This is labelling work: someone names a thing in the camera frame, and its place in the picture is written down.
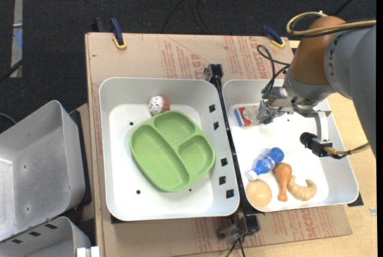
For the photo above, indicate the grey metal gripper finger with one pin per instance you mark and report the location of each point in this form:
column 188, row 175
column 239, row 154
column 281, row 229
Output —
column 261, row 113
column 271, row 117

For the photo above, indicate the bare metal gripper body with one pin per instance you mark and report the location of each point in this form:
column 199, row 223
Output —
column 287, row 105

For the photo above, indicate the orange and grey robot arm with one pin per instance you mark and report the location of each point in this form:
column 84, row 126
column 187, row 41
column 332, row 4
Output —
column 344, row 64

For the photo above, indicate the red white blue carton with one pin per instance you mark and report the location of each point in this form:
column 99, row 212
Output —
column 243, row 116

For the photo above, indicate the white plastic tray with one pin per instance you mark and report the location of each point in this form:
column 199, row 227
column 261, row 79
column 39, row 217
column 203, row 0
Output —
column 60, row 241
column 36, row 166
column 299, row 130
column 119, row 190

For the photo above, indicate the thin black rod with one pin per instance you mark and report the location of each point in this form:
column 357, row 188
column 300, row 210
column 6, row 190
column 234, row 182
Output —
column 232, row 142

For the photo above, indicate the blue bottle white cap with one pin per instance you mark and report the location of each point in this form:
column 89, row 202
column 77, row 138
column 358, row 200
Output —
column 266, row 161

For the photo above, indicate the orange chicken drumstick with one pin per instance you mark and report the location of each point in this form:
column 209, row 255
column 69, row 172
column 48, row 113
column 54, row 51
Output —
column 282, row 178

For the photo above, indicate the beige round bread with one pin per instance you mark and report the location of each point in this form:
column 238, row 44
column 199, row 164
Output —
column 258, row 193

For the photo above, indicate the beige croissant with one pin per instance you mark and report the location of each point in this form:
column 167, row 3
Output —
column 300, row 191

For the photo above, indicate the brown cardboard board red print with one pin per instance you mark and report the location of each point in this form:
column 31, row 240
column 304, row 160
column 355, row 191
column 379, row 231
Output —
column 179, row 52

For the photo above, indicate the white sprinkled cupcake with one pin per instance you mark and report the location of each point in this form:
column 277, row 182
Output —
column 157, row 105

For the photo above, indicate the green divided plate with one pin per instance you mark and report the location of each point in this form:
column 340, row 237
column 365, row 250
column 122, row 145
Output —
column 161, row 157

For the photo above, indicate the black cylinder on white bracket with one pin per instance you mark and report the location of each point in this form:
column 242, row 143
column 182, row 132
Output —
column 314, row 142

